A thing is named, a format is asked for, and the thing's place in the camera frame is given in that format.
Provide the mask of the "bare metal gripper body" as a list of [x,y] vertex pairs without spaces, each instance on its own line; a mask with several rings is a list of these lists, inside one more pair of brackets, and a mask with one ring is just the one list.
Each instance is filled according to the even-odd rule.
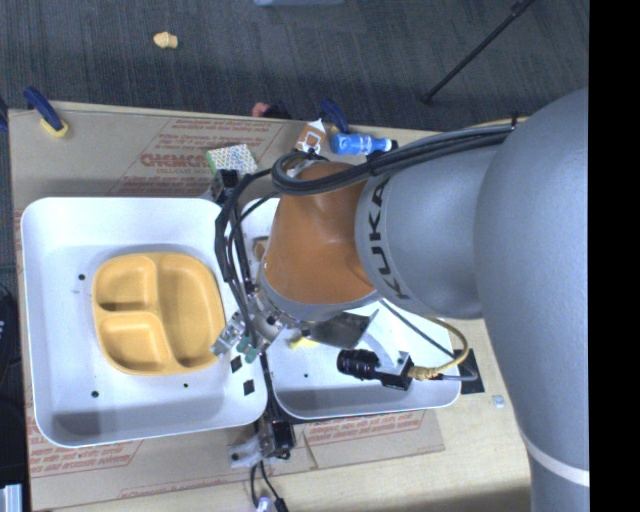
[[273,343],[289,345],[308,339],[341,349],[354,348],[372,321],[361,308],[372,299],[346,303],[305,304],[285,300],[276,304],[268,299],[252,299],[251,313],[258,333]]

